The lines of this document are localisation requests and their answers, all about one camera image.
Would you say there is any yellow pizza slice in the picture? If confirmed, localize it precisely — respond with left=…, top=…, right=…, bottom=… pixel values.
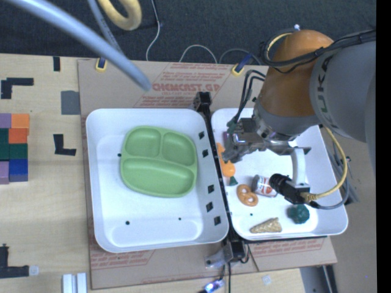
left=249, top=217, right=283, bottom=234

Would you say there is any brown cardboard board red print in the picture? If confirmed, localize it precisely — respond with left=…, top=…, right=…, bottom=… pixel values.
left=76, top=59, right=338, bottom=290

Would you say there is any thin black rod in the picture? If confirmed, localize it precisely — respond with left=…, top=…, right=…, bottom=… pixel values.
left=202, top=102, right=236, bottom=244

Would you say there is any orange carrot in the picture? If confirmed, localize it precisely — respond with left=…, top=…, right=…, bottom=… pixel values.
left=216, top=142, right=239, bottom=186

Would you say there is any small red and white can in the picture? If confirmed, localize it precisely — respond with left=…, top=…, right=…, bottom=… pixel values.
left=251, top=174, right=279, bottom=198

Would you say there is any green broccoli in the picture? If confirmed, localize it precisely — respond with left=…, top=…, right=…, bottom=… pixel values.
left=287, top=204, right=310, bottom=225

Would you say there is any white plastic tray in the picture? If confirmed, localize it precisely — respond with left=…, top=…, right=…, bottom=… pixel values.
left=85, top=107, right=230, bottom=253
left=210, top=107, right=349, bottom=241

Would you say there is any black block with thin wires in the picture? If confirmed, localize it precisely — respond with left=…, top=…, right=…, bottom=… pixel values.
left=225, top=239, right=247, bottom=262
left=194, top=91, right=212, bottom=112

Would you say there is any brown pretzel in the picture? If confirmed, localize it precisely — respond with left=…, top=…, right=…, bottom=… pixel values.
left=236, top=184, right=259, bottom=208

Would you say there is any green divided plate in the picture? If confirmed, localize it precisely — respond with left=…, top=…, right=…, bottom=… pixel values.
left=120, top=125, right=199, bottom=198

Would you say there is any blue cube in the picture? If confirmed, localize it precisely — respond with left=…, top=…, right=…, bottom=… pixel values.
left=9, top=158, right=29, bottom=183

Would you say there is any black cylinder on white bracket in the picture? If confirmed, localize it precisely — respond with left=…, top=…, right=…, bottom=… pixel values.
left=268, top=146, right=312, bottom=206

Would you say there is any white block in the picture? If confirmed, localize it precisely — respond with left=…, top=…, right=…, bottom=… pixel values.
left=76, top=272, right=88, bottom=293
left=62, top=273, right=77, bottom=293

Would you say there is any green cube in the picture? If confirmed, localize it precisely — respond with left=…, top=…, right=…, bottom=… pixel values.
left=0, top=128, right=10, bottom=162
left=9, top=143, right=29, bottom=160

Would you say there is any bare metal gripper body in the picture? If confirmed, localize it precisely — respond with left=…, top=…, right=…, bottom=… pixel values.
left=231, top=117, right=294, bottom=153

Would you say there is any orange cube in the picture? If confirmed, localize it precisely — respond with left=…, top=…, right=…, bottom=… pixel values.
left=11, top=114, right=31, bottom=130
left=8, top=128, right=29, bottom=145

